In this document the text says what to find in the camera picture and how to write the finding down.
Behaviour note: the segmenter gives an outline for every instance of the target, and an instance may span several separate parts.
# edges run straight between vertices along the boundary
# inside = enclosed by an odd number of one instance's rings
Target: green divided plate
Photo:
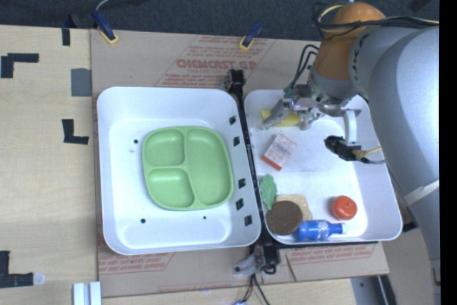
[[[208,209],[233,193],[224,140],[206,127],[167,127],[147,134],[143,171],[149,196],[165,209]]]

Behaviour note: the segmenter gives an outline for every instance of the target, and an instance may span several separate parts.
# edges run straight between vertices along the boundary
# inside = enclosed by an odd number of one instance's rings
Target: tomato
[[[357,214],[357,204],[347,196],[338,196],[333,200],[331,213],[339,220],[350,220]]]

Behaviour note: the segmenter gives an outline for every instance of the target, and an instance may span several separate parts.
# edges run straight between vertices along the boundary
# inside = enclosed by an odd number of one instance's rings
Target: green leaf
[[[278,189],[276,183],[274,183],[273,177],[270,174],[265,175],[260,183],[260,191],[262,194],[262,201],[265,203],[268,210],[271,210],[271,206],[276,200],[276,194]]]

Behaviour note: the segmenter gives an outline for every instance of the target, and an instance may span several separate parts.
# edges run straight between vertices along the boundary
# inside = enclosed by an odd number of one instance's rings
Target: white strap
[[[416,188],[414,191],[408,193],[405,196],[405,201],[408,206],[412,205],[414,202],[419,201],[423,197],[427,196],[428,194],[435,191],[435,189],[440,188],[440,179],[436,179],[436,181],[427,184],[426,186],[420,186]]]

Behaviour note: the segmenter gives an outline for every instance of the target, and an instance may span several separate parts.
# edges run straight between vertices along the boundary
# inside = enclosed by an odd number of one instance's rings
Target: blue bottle
[[[326,220],[303,221],[295,232],[298,241],[325,241],[330,235],[345,234],[347,226],[344,223],[332,224]]]

